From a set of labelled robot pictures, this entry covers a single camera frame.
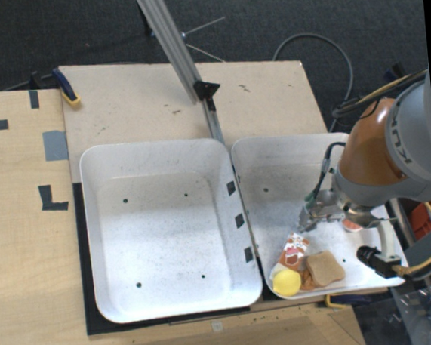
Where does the white plastic tray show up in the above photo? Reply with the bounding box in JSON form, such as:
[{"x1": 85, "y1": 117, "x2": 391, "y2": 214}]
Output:
[
  {"x1": 77, "y1": 130, "x2": 266, "y2": 328},
  {"x1": 229, "y1": 123, "x2": 408, "y2": 305}
]

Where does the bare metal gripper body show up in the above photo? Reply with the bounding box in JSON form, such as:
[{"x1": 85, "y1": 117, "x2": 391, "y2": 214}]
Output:
[{"x1": 305, "y1": 185, "x2": 375, "y2": 234}]

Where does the pink round thing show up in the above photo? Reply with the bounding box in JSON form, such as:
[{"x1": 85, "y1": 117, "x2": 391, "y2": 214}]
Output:
[{"x1": 341, "y1": 216, "x2": 365, "y2": 235}]

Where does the brown bread slice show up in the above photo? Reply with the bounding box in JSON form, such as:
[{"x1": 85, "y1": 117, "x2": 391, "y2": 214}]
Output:
[{"x1": 304, "y1": 248, "x2": 348, "y2": 289}]

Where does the yellow ball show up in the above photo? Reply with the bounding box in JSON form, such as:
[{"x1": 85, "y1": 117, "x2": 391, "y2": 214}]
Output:
[{"x1": 270, "y1": 267, "x2": 304, "y2": 299}]

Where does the black cylinder on white bracket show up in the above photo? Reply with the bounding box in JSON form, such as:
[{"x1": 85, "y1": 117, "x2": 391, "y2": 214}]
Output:
[{"x1": 352, "y1": 216, "x2": 405, "y2": 282}]

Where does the orange biscuit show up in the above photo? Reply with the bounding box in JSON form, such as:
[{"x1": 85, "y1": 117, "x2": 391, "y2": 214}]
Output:
[{"x1": 297, "y1": 267, "x2": 317, "y2": 292}]

